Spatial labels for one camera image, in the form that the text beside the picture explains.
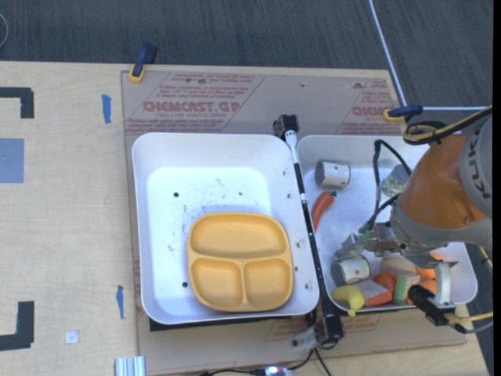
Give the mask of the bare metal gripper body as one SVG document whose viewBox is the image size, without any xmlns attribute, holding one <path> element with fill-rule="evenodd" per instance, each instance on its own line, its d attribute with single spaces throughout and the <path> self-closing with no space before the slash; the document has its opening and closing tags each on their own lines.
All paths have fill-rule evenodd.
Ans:
<svg viewBox="0 0 501 376">
<path fill-rule="evenodd" d="M 404 245 L 395 233 L 395 228 L 390 221 L 366 223 L 362 227 L 362 245 L 375 256 L 401 254 Z"/>
</svg>

